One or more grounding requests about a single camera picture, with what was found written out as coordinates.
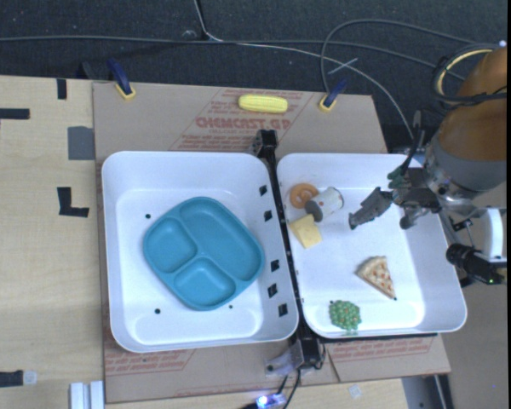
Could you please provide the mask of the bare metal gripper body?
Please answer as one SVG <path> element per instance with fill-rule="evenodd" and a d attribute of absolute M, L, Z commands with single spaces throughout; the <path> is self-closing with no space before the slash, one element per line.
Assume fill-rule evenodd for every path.
<path fill-rule="evenodd" d="M 404 211 L 404 219 L 418 219 L 441 210 L 462 210 L 468 193 L 441 169 L 402 168 L 390 173 L 392 201 Z"/>

